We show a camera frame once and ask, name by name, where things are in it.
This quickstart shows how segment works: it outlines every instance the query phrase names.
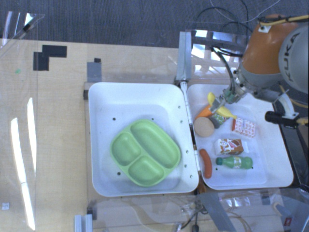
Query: wooden surface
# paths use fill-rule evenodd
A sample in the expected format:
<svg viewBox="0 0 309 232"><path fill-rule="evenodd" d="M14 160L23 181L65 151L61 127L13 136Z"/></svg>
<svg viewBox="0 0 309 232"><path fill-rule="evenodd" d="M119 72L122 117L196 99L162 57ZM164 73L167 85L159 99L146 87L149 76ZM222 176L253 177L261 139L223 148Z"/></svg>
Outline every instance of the wooden surface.
<svg viewBox="0 0 309 232"><path fill-rule="evenodd" d="M42 45L65 45L66 58L50 58L49 71L32 70L33 52L42 51ZM10 121L18 117L22 153L32 205L35 211L36 231L73 231L75 215L85 215L88 205L89 181L87 182L87 153L85 102L83 100L87 62L94 58L102 60L104 78L118 81L119 78L143 78L150 75L150 82L173 81L177 66L177 49L96 45L83 43L57 43L19 41L2 57L0 62L0 99L6 101L1 107L0 198L10 202L9 210L0 211L0 231L30 231L27 227L20 185L16 174L10 140ZM37 130L37 171L34 173L29 149L25 106L32 97L35 104ZM122 207L107 210L105 219L116 227ZM280 230L277 215L255 217L248 222L261 228L263 224ZM208 217L205 220L210 231L217 231ZM242 225L233 221L237 228ZM125 231L162 231L162 225L131 226Z"/></svg>

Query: white plastic tray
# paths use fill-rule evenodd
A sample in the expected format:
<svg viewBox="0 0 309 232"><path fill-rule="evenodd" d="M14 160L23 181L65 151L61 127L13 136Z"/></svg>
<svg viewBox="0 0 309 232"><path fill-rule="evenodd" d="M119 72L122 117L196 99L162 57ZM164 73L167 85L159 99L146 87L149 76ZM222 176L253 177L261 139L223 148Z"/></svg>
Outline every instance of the white plastic tray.
<svg viewBox="0 0 309 232"><path fill-rule="evenodd" d="M184 193L198 185L188 116L182 91L169 84L96 83L89 90L92 177L103 196ZM133 183L110 156L110 143L127 125L149 119L179 146L179 165L158 185Z"/></svg>
<svg viewBox="0 0 309 232"><path fill-rule="evenodd" d="M220 95L226 85L192 85L188 89L188 99L193 120L207 102L207 94L213 92ZM233 119L228 119L210 137L200 137L195 134L197 149L206 149L212 162L212 177L204 178L204 182L212 189L254 189L286 187L293 181L293 171L285 149L278 125L266 122L266 111L273 111L271 103L260 101L248 94L238 103L226 105L228 109L241 118L256 123L254 138L249 138L232 132ZM240 138L248 142L249 153L243 152L240 156L249 156L253 159L253 169L229 169L217 166L217 155L214 151L214 142L219 138ZM200 166L204 169L202 159Z"/></svg>

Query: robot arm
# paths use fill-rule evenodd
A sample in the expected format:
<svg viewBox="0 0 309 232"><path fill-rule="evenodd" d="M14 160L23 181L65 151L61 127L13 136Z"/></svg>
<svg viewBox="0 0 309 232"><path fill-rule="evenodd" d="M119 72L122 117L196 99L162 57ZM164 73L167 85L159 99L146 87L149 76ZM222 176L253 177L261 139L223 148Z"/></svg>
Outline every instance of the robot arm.
<svg viewBox="0 0 309 232"><path fill-rule="evenodd" d="M216 98L211 111L225 103L238 102L247 93L267 102L279 101L285 114L268 112L265 119L287 127L297 127L297 116L285 93L270 87L285 80L293 88L308 94L308 24L281 23L257 26L252 33L232 84Z"/></svg>

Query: green bottle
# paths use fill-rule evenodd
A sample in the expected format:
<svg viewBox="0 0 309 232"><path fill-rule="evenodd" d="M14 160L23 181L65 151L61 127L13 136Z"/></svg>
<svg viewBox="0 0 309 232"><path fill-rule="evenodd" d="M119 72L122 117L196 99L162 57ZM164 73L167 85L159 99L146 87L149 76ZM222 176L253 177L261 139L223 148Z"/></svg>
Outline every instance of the green bottle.
<svg viewBox="0 0 309 232"><path fill-rule="evenodd" d="M234 169L238 169L238 168L250 169L252 168L253 161L250 157L235 157L235 156L231 156L227 158L218 157L216 159L216 164L217 165L224 164L225 166L229 168L234 168Z"/></svg>

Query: green divided plate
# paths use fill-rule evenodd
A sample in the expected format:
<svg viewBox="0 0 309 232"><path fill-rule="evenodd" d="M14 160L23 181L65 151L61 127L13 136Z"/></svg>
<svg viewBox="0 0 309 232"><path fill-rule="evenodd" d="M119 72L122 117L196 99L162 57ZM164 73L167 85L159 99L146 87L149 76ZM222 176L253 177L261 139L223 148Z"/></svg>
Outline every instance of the green divided plate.
<svg viewBox="0 0 309 232"><path fill-rule="evenodd" d="M161 182L179 163L180 149L159 126L140 119L112 141L110 153L119 168L137 185Z"/></svg>

